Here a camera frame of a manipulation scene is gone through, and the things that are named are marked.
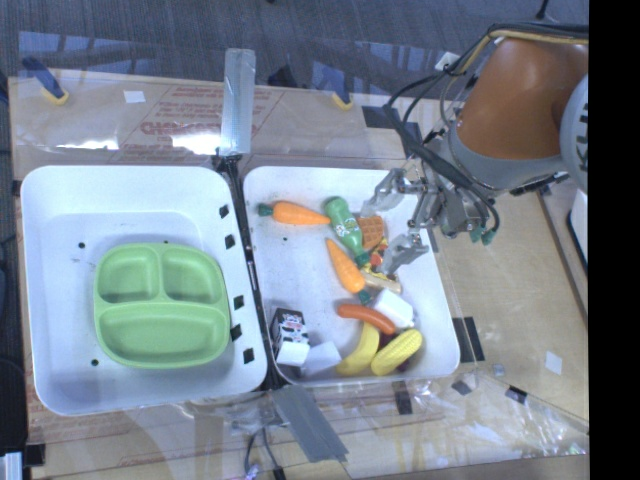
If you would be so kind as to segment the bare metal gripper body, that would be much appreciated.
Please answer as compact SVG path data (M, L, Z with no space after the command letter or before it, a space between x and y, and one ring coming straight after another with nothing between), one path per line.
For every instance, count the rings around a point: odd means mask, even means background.
M422 232L438 228L454 238L468 233L473 239L491 239L496 233L493 193L473 179L453 156L444 140L426 144L411 142L407 164L407 190L417 196L408 233L418 239Z

